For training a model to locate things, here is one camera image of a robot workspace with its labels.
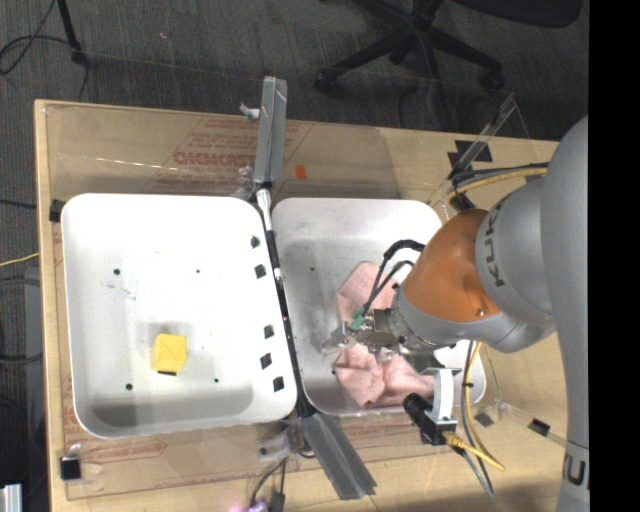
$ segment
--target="gray carpet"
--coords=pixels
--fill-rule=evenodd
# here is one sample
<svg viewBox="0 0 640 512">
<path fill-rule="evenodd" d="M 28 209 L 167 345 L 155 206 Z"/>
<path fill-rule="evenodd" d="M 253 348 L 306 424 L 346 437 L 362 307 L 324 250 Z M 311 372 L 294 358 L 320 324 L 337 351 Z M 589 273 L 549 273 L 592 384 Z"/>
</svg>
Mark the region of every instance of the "gray carpet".
<svg viewBox="0 0 640 512">
<path fill-rule="evenodd" d="M 329 93 L 313 87 L 320 68 L 340 61 L 388 32 L 346 0 L 68 0 L 89 56 L 82 101 L 199 112 L 237 113 L 256 105 L 261 80 L 287 80 L 288 117 L 365 125 L 477 133 L 503 94 L 475 89 L 480 71 L 439 55 L 442 87 L 430 90 L 424 62 L 382 58 L 341 78 Z M 32 34 L 50 0 L 2 2 L 0 46 Z M 588 113 L 589 0 L 565 29 L 510 23 L 445 2 L 436 25 L 501 61 L 528 134 L 558 140 Z M 57 9 L 41 34 L 64 37 Z M 20 46 L 7 52 L 6 69 Z M 36 98 L 76 100 L 85 68 L 68 48 L 35 41 L 0 77 L 0 200 L 33 204 Z M 513 135 L 521 125 L 513 127 Z M 0 262 L 37 250 L 33 209 L 0 204 Z M 34 261 L 0 268 L 17 278 Z M 24 355 L 24 291 L 0 288 L 3 356 Z M 26 404 L 25 369 L 0 366 L 0 396 Z M 0 404 L 0 484 L 26 474 L 27 433 L 20 413 Z"/>
</svg>

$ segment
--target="yellow cable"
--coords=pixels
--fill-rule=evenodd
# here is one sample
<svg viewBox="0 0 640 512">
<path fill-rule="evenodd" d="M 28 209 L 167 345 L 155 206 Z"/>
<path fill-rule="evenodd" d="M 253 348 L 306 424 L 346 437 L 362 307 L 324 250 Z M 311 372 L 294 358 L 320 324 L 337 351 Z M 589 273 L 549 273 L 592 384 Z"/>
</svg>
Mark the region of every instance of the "yellow cable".
<svg viewBox="0 0 640 512">
<path fill-rule="evenodd" d="M 482 348 L 482 343 L 479 342 L 479 341 L 476 342 L 476 346 L 474 347 L 473 352 L 471 354 L 471 359 L 469 361 L 469 364 L 467 365 L 467 368 L 465 369 L 464 379 L 463 379 L 463 383 L 462 383 L 463 386 L 469 386 L 469 384 L 471 384 L 471 378 L 470 378 L 470 376 L 471 376 L 471 368 L 473 368 L 473 365 L 475 363 L 475 360 L 478 358 L 478 354 L 480 353 L 480 349 L 481 348 Z M 473 436 L 473 440 L 478 445 L 478 447 L 483 452 L 483 454 L 486 457 L 491 459 L 492 462 L 490 462 L 490 464 L 495 466 L 495 467 L 497 467 L 498 469 L 501 469 L 502 471 L 504 471 L 505 466 L 501 462 L 499 462 L 493 455 L 491 455 L 489 453 L 489 450 L 487 450 L 487 448 L 484 446 L 484 444 L 482 444 L 482 441 L 480 440 L 480 436 L 478 435 L 478 432 L 477 432 L 475 426 L 473 425 L 473 418 L 471 416 L 471 396 L 470 396 L 470 393 L 465 393 L 464 407 L 465 407 L 465 410 L 466 410 L 467 418 L 469 418 L 469 429 L 471 430 L 471 435 Z"/>
<path fill-rule="evenodd" d="M 458 194 L 463 194 L 465 192 L 468 192 L 469 190 L 473 190 L 474 188 L 489 185 L 490 183 L 497 183 L 498 181 L 508 180 L 512 178 L 524 178 L 526 176 L 541 176 L 543 174 L 546 174 L 546 172 L 547 172 L 546 167 L 536 167 L 533 169 L 522 169 L 520 171 L 505 172 L 503 174 L 498 174 L 497 176 L 490 176 L 488 178 L 484 178 L 482 180 L 469 183 L 468 185 L 462 185 L 461 187 L 457 187 L 453 192 L 447 195 L 445 200 L 446 202 L 449 202 L 453 197 L 457 196 Z"/>
<path fill-rule="evenodd" d="M 18 258 L 15 260 L 9 260 L 9 261 L 5 261 L 3 263 L 0 263 L 0 267 L 6 267 L 7 265 L 13 265 L 14 263 L 22 263 L 23 261 L 27 261 L 30 260 L 32 258 L 36 258 L 38 256 L 39 253 L 34 252 L 33 254 L 30 254 L 29 256 L 25 256 L 24 258 Z"/>
<path fill-rule="evenodd" d="M 445 430 L 442 433 L 443 437 L 447 440 L 447 444 L 453 448 L 460 448 L 462 450 L 469 451 L 473 453 L 475 456 L 480 457 L 485 462 L 491 464 L 493 467 L 499 469 L 500 471 L 504 471 L 506 468 L 500 464 L 496 459 L 487 455 L 486 453 L 474 448 L 469 443 L 464 441 L 458 434 L 453 432 L 452 430 Z"/>
</svg>

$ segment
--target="chair wheel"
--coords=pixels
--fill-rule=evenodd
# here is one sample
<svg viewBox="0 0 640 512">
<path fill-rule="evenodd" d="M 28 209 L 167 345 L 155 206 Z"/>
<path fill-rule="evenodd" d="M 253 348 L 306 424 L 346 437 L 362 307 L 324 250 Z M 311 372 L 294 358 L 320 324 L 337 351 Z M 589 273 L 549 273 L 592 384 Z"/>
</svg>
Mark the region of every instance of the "chair wheel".
<svg viewBox="0 0 640 512">
<path fill-rule="evenodd" d="M 480 77 L 480 86 L 483 89 L 499 91 L 504 87 L 505 78 L 500 71 L 489 71 Z"/>
<path fill-rule="evenodd" d="M 328 69 L 323 69 L 318 74 L 318 78 L 313 83 L 316 89 L 322 92 L 329 92 L 336 83 L 335 77 L 332 77 Z"/>
</svg>

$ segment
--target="transparent plastic sheet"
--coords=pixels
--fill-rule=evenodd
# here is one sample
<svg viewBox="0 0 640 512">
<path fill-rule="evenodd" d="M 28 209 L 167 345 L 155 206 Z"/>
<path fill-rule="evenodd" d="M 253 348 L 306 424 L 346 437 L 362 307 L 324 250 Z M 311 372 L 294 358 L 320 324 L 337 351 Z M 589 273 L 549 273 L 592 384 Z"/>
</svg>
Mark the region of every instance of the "transparent plastic sheet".
<svg viewBox="0 0 640 512">
<path fill-rule="evenodd" d="M 152 82 L 159 88 L 155 97 L 162 98 L 161 104 L 139 101 L 135 95 L 129 101 L 122 101 L 123 96 L 105 96 L 109 91 L 101 89 L 99 71 L 91 78 L 88 90 L 95 99 L 117 98 L 117 102 L 100 103 L 119 106 L 50 103 L 45 114 L 52 201 L 66 201 L 83 192 L 249 197 L 253 183 L 240 169 L 253 163 L 258 125 L 238 115 L 237 109 L 241 103 L 250 107 L 259 105 L 261 80 L 101 58 L 105 60 L 103 71 L 116 62 L 130 67 L 135 76 L 167 77 Z M 496 109 L 511 98 L 508 93 L 490 94 L 406 76 L 386 76 L 380 82 L 371 78 L 368 75 L 365 80 L 359 72 L 345 75 L 330 95 L 318 93 L 313 112 L 297 105 L 295 81 L 288 84 L 284 176 L 282 182 L 274 185 L 274 204 L 287 197 L 318 195 L 414 199 L 431 204 L 444 222 L 455 214 L 445 199 L 445 178 L 474 141 L 488 142 L 490 154 L 487 160 L 485 151 L 484 160 L 478 159 L 474 167 L 523 165 L 539 160 L 539 150 L 527 140 L 517 108 L 498 133 L 488 137 L 478 135 L 493 120 Z M 190 92 L 176 97 L 172 92 L 176 81 Z M 363 88 L 362 83 L 371 85 Z M 440 111 L 443 98 L 452 107 L 447 122 Z M 183 161 L 176 162 L 176 157 Z M 502 184 L 479 196 L 480 206 L 489 208 L 513 186 Z M 72 402 L 61 234 L 57 224 L 53 243 L 65 446 L 71 448 L 80 443 L 83 461 L 83 479 L 67 484 L 68 498 L 225 480 L 255 482 L 269 467 L 259 460 L 256 443 L 277 433 L 279 425 L 103 440 L 92 437 L 78 424 Z M 482 360 L 487 365 L 487 375 L 493 375 L 491 359 Z M 482 404 L 501 400 L 497 379 L 488 378 L 487 384 Z M 424 457 L 440 460 L 444 453 L 451 455 L 446 457 L 447 461 L 453 458 L 447 448 L 423 445 L 404 414 L 374 414 L 366 421 L 345 418 L 342 425 L 363 460 L 373 468 L 374 478 L 375 470 L 388 461 L 403 471 L 402 460 Z M 493 439 L 498 442 L 499 438 L 498 435 Z M 453 467 L 457 464 L 464 463 L 462 459 L 456 460 Z M 321 471 L 318 468 L 316 461 L 296 457 L 288 464 L 287 473 L 317 473 Z M 465 468 L 463 474 L 470 475 L 471 495 L 477 497 L 475 491 L 481 494 L 481 489 L 467 471 Z M 125 473 L 131 477 L 122 478 Z M 382 487 L 378 496 L 365 500 L 391 507 L 389 510 L 418 503 L 430 492 L 424 486 L 414 490 L 411 499 L 403 501 L 394 497 L 393 489 Z M 325 494 L 327 501 L 322 503 L 339 503 L 331 497 L 330 486 Z M 298 496 L 298 503 L 301 502 L 304 498 Z M 302 508 L 294 506 L 292 510 Z"/>
</svg>

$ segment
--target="pink object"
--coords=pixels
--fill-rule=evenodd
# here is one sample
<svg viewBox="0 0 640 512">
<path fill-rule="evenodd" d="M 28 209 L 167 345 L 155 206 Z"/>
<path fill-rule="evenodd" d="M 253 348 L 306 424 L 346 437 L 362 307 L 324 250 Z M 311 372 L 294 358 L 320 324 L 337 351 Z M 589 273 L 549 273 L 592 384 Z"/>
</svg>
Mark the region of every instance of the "pink object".
<svg viewBox="0 0 640 512">
<path fill-rule="evenodd" d="M 338 292 L 340 317 L 352 321 L 352 315 L 369 298 L 371 287 L 378 273 L 373 263 L 361 263 L 351 273 Z M 395 290 L 391 279 L 373 301 L 372 309 L 391 307 Z M 367 347 L 357 344 L 343 350 L 335 362 L 336 377 L 351 398 L 362 408 L 392 407 L 401 405 L 410 393 L 428 398 L 433 395 L 433 378 L 418 374 L 400 355 L 380 364 Z"/>
</svg>

